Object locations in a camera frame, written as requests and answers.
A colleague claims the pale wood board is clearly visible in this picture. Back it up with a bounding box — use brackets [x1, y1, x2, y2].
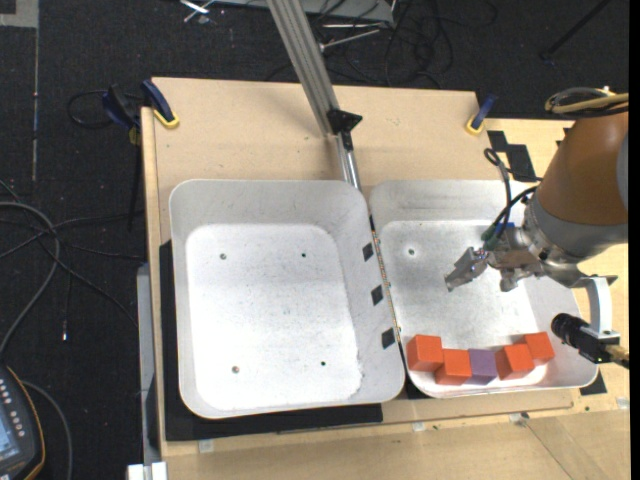
[141, 76, 575, 458]

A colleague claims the black cylinder on white bracket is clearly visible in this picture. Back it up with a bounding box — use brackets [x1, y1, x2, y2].
[550, 275, 622, 365]

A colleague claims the orange cube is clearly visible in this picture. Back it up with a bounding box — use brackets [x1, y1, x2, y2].
[405, 334, 445, 374]
[494, 343, 536, 382]
[434, 348, 473, 387]
[516, 331, 556, 367]

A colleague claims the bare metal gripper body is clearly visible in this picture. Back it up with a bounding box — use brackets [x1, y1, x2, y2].
[486, 227, 587, 289]

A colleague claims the purple cube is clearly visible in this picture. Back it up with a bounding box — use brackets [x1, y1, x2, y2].
[463, 348, 498, 386]

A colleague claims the white plastic tray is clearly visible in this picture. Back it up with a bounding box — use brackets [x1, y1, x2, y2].
[168, 178, 407, 420]
[368, 179, 600, 400]

